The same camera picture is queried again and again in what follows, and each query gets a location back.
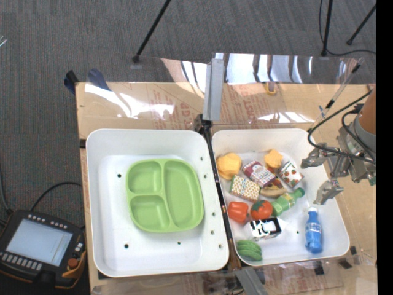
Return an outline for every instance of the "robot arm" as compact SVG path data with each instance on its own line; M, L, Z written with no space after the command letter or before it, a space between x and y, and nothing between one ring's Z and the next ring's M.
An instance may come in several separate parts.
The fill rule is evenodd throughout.
M340 147L327 147L326 143L315 145L308 157L302 160L302 168L315 167L328 161L331 178L317 192L314 204L323 205L344 189L338 177L351 175L358 183L367 179L371 186L376 183L376 87L372 90L354 122L339 129L337 136Z

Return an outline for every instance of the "divided green plate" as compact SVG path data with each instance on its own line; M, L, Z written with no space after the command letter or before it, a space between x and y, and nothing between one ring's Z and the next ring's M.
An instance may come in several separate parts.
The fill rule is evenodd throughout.
M189 230L203 219L197 173L183 160L150 159L132 164L126 191L131 219L147 232Z

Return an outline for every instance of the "blue bottle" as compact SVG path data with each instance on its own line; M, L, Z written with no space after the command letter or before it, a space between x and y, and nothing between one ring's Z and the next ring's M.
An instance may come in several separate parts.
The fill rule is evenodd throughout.
M322 227L318 220L318 210L314 207L308 209L306 248L312 253L320 253L322 251Z

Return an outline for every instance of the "button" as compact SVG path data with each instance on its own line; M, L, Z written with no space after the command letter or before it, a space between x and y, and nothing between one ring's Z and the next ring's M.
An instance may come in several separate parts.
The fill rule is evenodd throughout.
M72 270L78 266L79 261L75 258L69 258L67 264L68 264L69 269Z

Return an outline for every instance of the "gray carpet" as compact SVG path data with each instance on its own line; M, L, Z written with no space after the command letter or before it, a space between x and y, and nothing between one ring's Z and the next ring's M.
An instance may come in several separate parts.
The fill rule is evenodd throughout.
M75 97L65 75L73 70L85 81L96 68L107 81L131 80L131 58L165 1L0 0L7 39L0 47L0 167L11 209L30 209L56 183L81 182ZM328 1L320 30L321 0L172 0L142 55L202 63L213 52L320 56ZM327 56L364 58L352 83L376 82L376 12L346 44L375 3L333 0ZM51 191L36 210L84 223L79 186ZM1 274L0 289L44 294ZM74 289L48 294L90 294L87 268Z

